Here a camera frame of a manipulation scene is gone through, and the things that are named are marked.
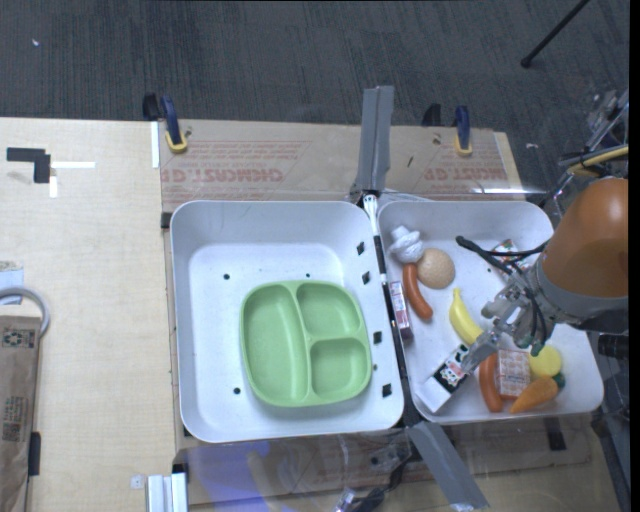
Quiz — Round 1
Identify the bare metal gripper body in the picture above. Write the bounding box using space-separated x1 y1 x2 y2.
497 272 555 351

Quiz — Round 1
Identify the pink carton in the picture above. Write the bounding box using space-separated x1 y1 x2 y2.
388 280 415 342

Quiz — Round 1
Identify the brown cardboard board red print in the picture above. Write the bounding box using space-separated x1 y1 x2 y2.
158 118 592 504

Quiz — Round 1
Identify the black and white carton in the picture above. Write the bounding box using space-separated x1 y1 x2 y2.
413 343 475 415

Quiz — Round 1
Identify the red and white packet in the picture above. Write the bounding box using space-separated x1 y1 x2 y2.
491 238 534 275

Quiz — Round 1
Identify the orange carrot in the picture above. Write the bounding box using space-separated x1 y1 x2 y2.
509 371 567 415

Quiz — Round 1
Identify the yellow banana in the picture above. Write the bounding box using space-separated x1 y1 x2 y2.
447 286 486 347

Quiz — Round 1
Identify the brown paper bag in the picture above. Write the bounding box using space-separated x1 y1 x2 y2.
0 314 42 512

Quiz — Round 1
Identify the white plastic bottle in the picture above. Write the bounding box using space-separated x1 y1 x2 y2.
389 224 426 265

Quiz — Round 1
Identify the white plastic tray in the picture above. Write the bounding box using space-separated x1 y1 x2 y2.
169 199 406 444
375 199 606 427

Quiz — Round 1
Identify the yellow lemon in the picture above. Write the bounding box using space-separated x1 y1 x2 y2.
528 344 564 379

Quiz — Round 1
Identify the orange and white carton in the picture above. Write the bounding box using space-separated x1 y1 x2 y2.
494 347 533 400

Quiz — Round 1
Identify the black tripod leg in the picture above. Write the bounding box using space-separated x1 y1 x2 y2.
519 0 592 69

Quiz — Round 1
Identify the black cylinder on white bracket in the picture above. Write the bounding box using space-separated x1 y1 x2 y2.
596 333 630 359

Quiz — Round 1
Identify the green divided plate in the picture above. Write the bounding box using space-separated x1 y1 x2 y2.
239 280 374 408

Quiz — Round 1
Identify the orange sausage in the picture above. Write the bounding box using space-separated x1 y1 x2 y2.
478 352 506 414
401 262 435 322

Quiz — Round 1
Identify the tan bread bun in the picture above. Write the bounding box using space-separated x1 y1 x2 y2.
416 247 457 290

